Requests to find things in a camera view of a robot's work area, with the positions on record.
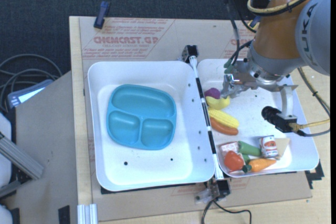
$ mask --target wooden table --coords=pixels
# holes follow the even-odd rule
[[[83,70],[80,43],[79,17],[70,17],[70,47],[71,72],[73,88],[73,105],[75,115],[76,162],[78,203],[92,204],[91,175],[89,165],[86,107],[83,96]],[[308,78],[319,91],[319,94],[330,104],[330,77],[323,76],[310,68],[305,68]],[[324,120],[327,118],[320,104],[311,96],[304,86],[297,71],[292,73],[294,83],[300,85],[297,93],[302,104],[307,122]],[[325,125],[317,126],[312,132],[323,131]],[[324,177],[313,182],[312,198],[272,202],[229,208],[230,210],[249,209],[253,223],[331,223],[331,185],[330,185],[330,133],[314,138],[320,155]],[[136,219],[121,219],[104,222],[113,223],[201,223],[202,211],[191,211],[177,214],[141,217]],[[206,215],[206,223],[248,223],[248,214],[228,214],[220,209],[212,209]]]

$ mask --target toy can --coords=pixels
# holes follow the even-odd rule
[[[274,135],[267,135],[259,138],[261,154],[264,158],[278,156],[277,144]]]

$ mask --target black clip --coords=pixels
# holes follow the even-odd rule
[[[106,1],[101,2],[99,14],[96,18],[96,21],[94,21],[94,25],[93,25],[95,28],[99,28],[99,29],[103,28],[103,24],[105,22],[104,17],[106,17],[107,13],[109,12],[109,8],[110,8],[109,2],[106,2]]]
[[[189,58],[190,56],[198,56],[198,48],[197,45],[186,45],[183,49],[182,52],[182,60],[186,63],[190,63],[189,62]]]

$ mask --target blue clamp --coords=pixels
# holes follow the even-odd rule
[[[95,28],[99,28],[99,29],[103,28],[103,24],[105,22],[104,17],[106,17],[107,13],[109,12],[109,8],[110,8],[109,2],[106,2],[106,1],[101,2],[99,14],[96,18],[96,21],[94,21],[94,25],[93,25]]]
[[[251,21],[248,23],[248,25],[249,25],[252,29],[254,29],[254,28],[256,27],[257,23],[260,22],[260,20],[261,20],[261,17],[260,17],[260,16],[256,16],[253,20],[251,20]]]

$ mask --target blue plate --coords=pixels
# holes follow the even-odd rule
[[[106,122],[115,142],[144,150],[161,150],[174,137],[176,104],[164,91],[124,84],[112,92]]]

